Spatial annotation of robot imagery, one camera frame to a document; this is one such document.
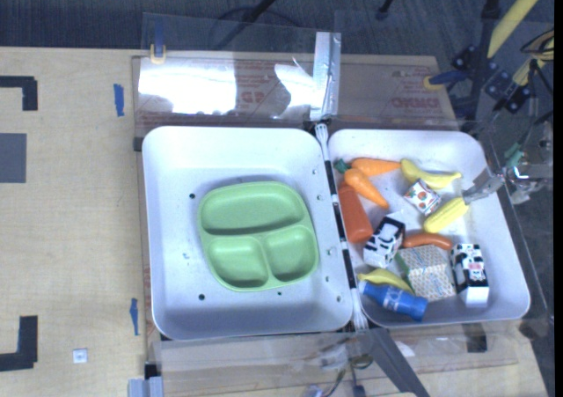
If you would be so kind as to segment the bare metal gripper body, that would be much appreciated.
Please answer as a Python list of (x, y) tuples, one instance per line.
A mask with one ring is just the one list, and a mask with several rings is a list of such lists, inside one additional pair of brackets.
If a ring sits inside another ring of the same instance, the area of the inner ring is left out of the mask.
[(531, 194), (543, 188), (552, 190), (553, 162), (505, 165), (503, 172), (511, 192)]

